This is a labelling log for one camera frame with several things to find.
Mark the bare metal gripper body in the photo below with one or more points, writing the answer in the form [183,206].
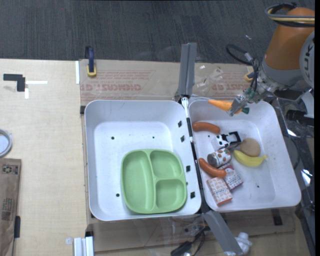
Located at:
[265,86]

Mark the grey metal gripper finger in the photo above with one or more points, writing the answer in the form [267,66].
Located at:
[237,104]

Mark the orange toy carrot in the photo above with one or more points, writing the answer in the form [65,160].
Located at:
[221,104]

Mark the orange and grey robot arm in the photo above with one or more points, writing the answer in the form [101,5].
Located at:
[285,42]

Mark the orange toy sausage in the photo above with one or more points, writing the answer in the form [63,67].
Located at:
[212,168]
[206,127]

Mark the brown round biscuit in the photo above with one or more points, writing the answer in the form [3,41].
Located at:
[250,147]

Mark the small can with fruit print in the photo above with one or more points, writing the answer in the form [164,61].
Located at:
[220,157]

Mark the yellow banana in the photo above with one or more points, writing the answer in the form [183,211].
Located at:
[247,160]

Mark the pink and white carton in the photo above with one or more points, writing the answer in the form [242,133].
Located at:
[233,178]

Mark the white plastic tray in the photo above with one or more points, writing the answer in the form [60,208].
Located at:
[107,160]
[265,185]

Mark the orange patterned carton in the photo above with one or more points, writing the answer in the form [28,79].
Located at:
[219,191]

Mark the brown cardboard board red print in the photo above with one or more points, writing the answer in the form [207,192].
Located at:
[130,82]

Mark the green divided plate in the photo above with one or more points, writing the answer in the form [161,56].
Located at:
[136,181]

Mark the white crumpled paper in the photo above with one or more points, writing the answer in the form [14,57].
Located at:
[243,241]

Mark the white tape roll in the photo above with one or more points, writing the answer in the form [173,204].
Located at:
[10,143]

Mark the brown paper envelope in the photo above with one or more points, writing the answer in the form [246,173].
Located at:
[8,190]

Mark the black cylinder on white bracket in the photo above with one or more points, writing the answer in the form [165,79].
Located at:
[296,115]

